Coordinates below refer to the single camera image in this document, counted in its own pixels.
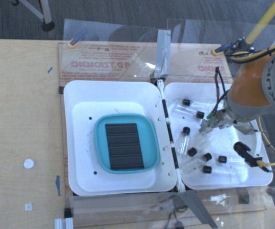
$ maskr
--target white tray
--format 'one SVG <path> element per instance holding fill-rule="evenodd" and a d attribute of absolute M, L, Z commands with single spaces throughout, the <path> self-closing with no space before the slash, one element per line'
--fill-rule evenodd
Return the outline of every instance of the white tray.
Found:
<path fill-rule="evenodd" d="M 145 82 L 72 81 L 64 88 L 69 184 L 80 196 L 163 192 L 177 181 L 160 92 Z M 95 147 L 95 123 L 104 115 L 140 114 L 153 124 L 160 160 L 145 172 L 104 169 Z"/>
<path fill-rule="evenodd" d="M 185 117 L 185 119 L 183 119 L 183 116 L 177 114 L 173 109 L 176 104 L 181 104 L 183 99 L 195 100 L 202 103 L 212 103 L 214 106 L 216 101 L 215 84 L 170 83 L 166 85 L 164 93 L 175 144 L 177 145 L 177 140 L 180 138 L 184 126 L 191 129 L 190 137 L 193 144 L 194 139 L 199 135 L 198 129 L 200 128 L 201 119 L 192 117 Z M 203 109 L 201 108 L 197 110 L 205 112 L 206 118 L 207 114 L 211 111 L 211 108 L 204 107 Z M 257 126 L 256 121 L 253 121 L 253 126 Z M 259 150 L 259 156 L 263 157 L 263 161 L 269 163 L 260 132 L 252 135 L 243 135 L 231 126 L 224 129 L 215 128 L 206 138 L 210 138 L 210 143 L 201 153 L 204 154 L 209 152 L 212 154 L 213 158 L 206 163 L 208 166 L 215 167 L 221 165 L 217 162 L 219 155 L 227 156 L 229 161 L 232 158 L 238 160 L 240 156 L 233 149 L 233 146 L 237 141 L 241 141 L 249 147 L 256 146 Z M 249 167 L 249 165 L 245 163 L 240 165 L 233 163 L 232 171 L 234 174 L 232 175 L 223 174 L 215 176 L 213 174 L 205 174 L 201 169 L 196 169 L 194 172 L 187 174 L 183 172 L 181 165 L 189 159 L 191 159 L 189 156 L 178 156 L 182 180 L 189 188 L 195 190 L 265 186 L 271 183 L 273 179 L 273 173 L 266 173 L 258 167 Z M 229 166 L 231 164 L 231 162 L 227 162 L 223 166 Z"/>

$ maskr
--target gray carpet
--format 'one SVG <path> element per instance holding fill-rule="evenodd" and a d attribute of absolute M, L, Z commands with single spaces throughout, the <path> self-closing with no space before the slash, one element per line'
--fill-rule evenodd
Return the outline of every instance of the gray carpet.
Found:
<path fill-rule="evenodd" d="M 41 21 L 25 6 L 20 4 L 14 7 L 11 1 L 13 0 L 0 0 L 0 39 L 48 39 L 47 33 L 41 30 Z M 37 0 L 27 1 L 40 10 Z M 158 29 L 167 29 L 168 19 L 256 24 L 273 2 L 274 0 L 49 0 L 56 40 L 63 39 L 65 19 Z M 275 26 L 275 16 L 270 25 Z M 237 27 L 232 34 L 241 29 Z M 213 37 L 207 38 L 212 39 L 213 43 L 224 43 L 222 33 L 217 34 L 209 26 L 204 30 L 207 34 L 212 34 Z M 257 46 L 265 48 L 267 43 L 271 43 L 271 36 L 264 34 Z M 263 120 L 275 146 L 275 116 L 266 115 Z M 275 173 L 268 192 L 275 201 Z"/>

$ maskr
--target blue tray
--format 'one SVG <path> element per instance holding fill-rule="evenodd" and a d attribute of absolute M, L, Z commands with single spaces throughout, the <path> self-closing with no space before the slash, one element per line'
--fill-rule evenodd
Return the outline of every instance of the blue tray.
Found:
<path fill-rule="evenodd" d="M 136 123 L 142 150 L 144 168 L 111 170 L 106 124 Z M 101 166 L 112 173 L 134 173 L 153 169 L 159 162 L 159 147 L 151 121 L 140 114 L 110 114 L 101 117 L 95 125 L 95 143 Z"/>

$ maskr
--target black cap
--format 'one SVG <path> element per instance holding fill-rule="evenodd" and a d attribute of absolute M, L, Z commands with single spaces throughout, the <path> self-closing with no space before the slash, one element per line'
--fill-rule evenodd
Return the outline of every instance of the black cap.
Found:
<path fill-rule="evenodd" d="M 227 162 L 227 157 L 226 156 L 222 156 L 222 155 L 220 155 L 219 157 L 218 157 L 218 162 L 219 163 L 226 163 Z"/>
<path fill-rule="evenodd" d="M 197 111 L 196 112 L 196 117 L 199 118 L 199 119 L 203 119 L 204 118 L 204 112 Z"/>
<path fill-rule="evenodd" d="M 212 155 L 211 155 L 210 153 L 204 154 L 204 155 L 202 156 L 202 159 L 203 159 L 204 161 L 208 161 L 208 160 L 212 159 Z"/>
<path fill-rule="evenodd" d="M 190 100 L 189 99 L 184 99 L 182 102 L 183 105 L 190 106 Z"/>
<path fill-rule="evenodd" d="M 190 156 L 190 157 L 193 157 L 195 156 L 195 154 L 197 153 L 196 149 L 194 147 L 192 147 L 191 149 L 188 150 L 187 154 Z"/>
<path fill-rule="evenodd" d="M 189 134 L 190 134 L 190 128 L 185 126 L 185 127 L 183 128 L 183 134 L 189 135 Z"/>
<path fill-rule="evenodd" d="M 203 173 L 210 174 L 212 172 L 212 168 L 211 168 L 211 166 L 203 166 L 202 171 L 203 171 Z"/>

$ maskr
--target yellow bar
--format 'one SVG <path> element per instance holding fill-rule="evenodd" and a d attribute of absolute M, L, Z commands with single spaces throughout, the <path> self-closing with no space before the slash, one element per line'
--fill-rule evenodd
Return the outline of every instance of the yellow bar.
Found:
<path fill-rule="evenodd" d="M 249 35 L 245 39 L 246 43 L 252 44 L 274 16 L 275 2 L 271 5 L 271 7 L 266 11 L 264 16 L 260 19 L 260 21 L 253 28 L 253 30 L 249 33 Z"/>

